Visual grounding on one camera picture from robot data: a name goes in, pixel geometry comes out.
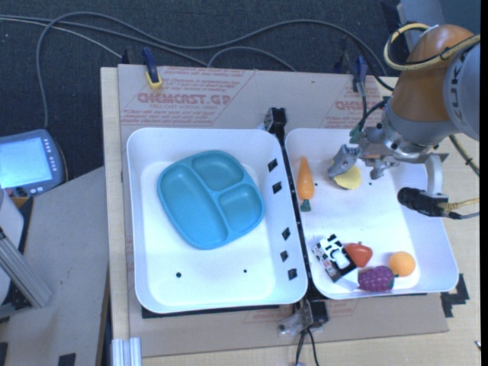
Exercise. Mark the red toy pepper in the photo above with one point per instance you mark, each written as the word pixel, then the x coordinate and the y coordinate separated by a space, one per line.
pixel 359 254

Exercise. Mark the orange toy fruit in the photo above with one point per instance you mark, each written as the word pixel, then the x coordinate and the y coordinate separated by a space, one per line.
pixel 402 263

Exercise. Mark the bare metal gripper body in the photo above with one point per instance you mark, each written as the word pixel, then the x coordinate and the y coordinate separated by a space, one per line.
pixel 381 143

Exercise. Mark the blue divided plate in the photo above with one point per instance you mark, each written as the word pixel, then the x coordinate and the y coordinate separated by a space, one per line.
pixel 202 204

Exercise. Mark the purple grapes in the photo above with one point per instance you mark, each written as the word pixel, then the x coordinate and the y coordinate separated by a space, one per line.
pixel 375 278

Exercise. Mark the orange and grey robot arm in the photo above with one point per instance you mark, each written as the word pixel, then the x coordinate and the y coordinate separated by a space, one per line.
pixel 419 90

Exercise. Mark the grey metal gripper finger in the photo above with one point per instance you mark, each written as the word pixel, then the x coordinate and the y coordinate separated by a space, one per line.
pixel 381 169
pixel 343 160

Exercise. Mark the brown cardboard board red print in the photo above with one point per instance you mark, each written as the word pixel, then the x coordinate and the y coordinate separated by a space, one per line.
pixel 244 97

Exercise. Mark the orange carrot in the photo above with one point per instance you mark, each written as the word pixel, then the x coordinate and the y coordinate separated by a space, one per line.
pixel 305 181

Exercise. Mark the black and white carton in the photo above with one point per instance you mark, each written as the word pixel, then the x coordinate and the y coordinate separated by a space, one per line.
pixel 331 254

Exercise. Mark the black cylinder on white bracket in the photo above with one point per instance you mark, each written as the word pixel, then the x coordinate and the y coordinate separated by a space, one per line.
pixel 417 200

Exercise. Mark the white plastic tray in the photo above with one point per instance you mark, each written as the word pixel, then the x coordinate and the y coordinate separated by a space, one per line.
pixel 362 219
pixel 213 277

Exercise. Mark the yellow round biscuit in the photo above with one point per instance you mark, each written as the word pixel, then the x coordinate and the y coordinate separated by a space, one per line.
pixel 350 179

